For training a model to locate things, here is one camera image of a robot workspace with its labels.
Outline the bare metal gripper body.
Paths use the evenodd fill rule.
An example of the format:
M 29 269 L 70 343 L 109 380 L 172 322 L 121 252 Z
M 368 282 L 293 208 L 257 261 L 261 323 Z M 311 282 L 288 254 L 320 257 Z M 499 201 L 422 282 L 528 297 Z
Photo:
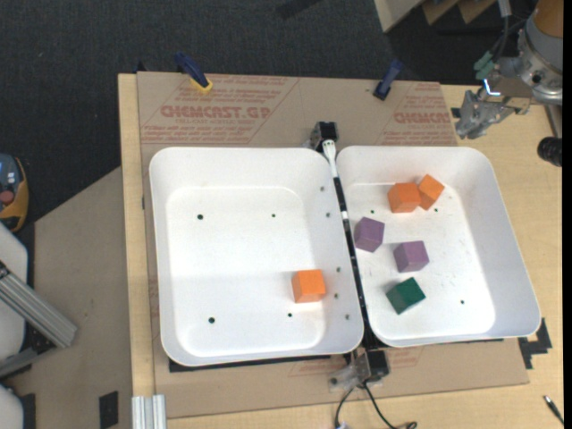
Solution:
M 484 79 L 484 101 L 517 114 L 530 105 L 562 106 L 562 71 L 535 55 L 502 57 Z

